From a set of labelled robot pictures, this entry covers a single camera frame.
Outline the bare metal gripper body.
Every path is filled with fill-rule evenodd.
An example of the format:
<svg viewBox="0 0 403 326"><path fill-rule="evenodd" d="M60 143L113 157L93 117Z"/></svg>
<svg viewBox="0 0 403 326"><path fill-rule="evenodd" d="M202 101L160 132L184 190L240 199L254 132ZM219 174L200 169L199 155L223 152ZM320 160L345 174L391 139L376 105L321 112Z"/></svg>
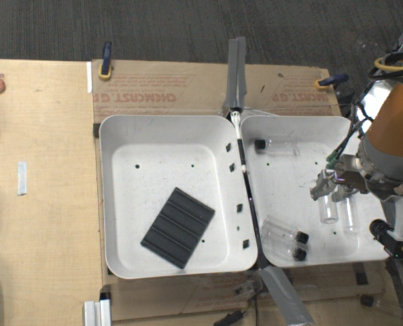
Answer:
<svg viewBox="0 0 403 326"><path fill-rule="evenodd" d="M336 163L335 181L380 200L403 197L403 158L344 154Z"/></svg>

